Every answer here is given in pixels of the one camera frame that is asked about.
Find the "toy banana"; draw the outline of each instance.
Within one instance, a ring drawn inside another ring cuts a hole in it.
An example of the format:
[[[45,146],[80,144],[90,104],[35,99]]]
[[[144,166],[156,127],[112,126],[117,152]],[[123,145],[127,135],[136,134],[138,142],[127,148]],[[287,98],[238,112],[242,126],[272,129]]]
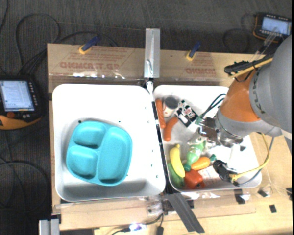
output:
[[[180,158],[180,145],[176,144],[175,147],[173,147],[170,150],[170,160],[172,167],[177,175],[179,175],[181,178],[185,177],[185,170]]]

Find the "display screen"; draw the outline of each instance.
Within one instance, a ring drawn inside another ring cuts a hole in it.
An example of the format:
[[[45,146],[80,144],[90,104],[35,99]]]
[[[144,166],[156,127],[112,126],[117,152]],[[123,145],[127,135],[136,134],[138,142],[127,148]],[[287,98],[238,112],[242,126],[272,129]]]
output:
[[[283,35],[290,35],[291,25],[292,23],[288,21],[264,17],[262,29],[281,33]]]
[[[5,111],[34,111],[26,81],[1,80],[0,91]]]

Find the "sausage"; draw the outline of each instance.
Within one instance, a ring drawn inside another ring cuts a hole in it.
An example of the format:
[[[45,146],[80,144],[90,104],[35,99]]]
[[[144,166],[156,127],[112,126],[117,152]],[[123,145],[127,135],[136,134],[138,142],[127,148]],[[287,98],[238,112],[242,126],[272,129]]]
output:
[[[155,103],[156,103],[156,109],[157,109],[160,128],[164,129],[166,127],[166,121],[165,121],[165,118],[163,116],[163,111],[162,111],[162,100],[156,99]]]
[[[173,126],[175,126],[175,124],[178,122],[178,118],[177,117],[172,117],[166,124],[166,127],[164,129],[163,132],[163,136],[164,136],[164,140],[165,141],[170,141],[171,140],[171,132],[172,132],[172,128]]]

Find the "red button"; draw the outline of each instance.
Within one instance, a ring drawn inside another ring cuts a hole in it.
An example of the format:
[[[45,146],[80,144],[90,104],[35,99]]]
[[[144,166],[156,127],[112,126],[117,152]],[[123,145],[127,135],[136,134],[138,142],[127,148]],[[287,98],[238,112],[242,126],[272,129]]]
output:
[[[8,112],[6,116],[8,118],[14,118],[15,117],[15,114],[14,114],[14,112]]]

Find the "turquoise plate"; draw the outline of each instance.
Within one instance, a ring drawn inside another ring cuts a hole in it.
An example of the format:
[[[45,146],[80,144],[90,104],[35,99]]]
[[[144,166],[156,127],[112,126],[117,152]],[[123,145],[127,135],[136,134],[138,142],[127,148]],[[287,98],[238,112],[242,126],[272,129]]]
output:
[[[67,150],[69,172],[89,183],[120,184],[132,158],[132,138],[123,129],[98,121],[80,123],[73,131]]]

